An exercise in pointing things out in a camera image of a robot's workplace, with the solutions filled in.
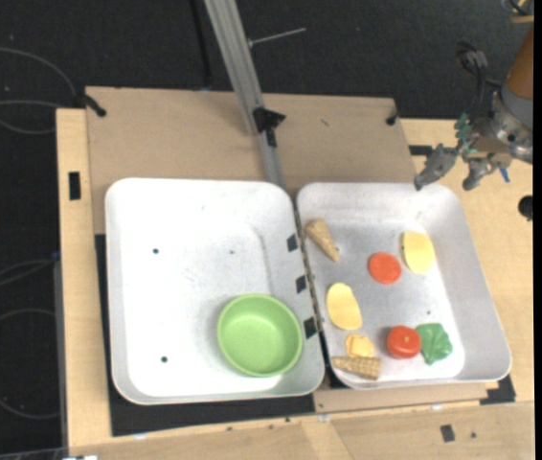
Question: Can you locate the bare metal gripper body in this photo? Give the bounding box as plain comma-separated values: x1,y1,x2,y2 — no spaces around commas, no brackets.
462,110,535,164

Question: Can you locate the white plastic tray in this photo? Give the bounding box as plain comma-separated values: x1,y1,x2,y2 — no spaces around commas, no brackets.
103,176,327,406
295,181,513,392

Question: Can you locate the pale yellow oval slice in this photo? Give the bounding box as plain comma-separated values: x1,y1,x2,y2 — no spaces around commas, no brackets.
399,230,438,276
326,282,364,332

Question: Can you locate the orange round slice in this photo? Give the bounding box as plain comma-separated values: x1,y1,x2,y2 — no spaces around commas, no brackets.
367,251,403,286

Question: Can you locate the thin black and white rod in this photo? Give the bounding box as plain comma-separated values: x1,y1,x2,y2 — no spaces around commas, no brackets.
292,202,327,340

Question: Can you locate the green lettuce leaf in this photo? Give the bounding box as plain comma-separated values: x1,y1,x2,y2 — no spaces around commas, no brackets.
415,322,454,367

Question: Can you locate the red tomato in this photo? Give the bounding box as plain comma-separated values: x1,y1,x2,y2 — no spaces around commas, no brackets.
385,325,422,360

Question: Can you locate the small yellow wavy piece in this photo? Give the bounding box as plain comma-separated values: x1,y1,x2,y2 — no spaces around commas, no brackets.
345,333,377,359

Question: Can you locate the green bowl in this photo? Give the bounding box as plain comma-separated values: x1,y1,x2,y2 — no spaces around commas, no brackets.
216,293,305,379

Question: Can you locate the brown cardboard board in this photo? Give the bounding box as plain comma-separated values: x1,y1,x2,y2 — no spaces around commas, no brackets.
83,85,501,415

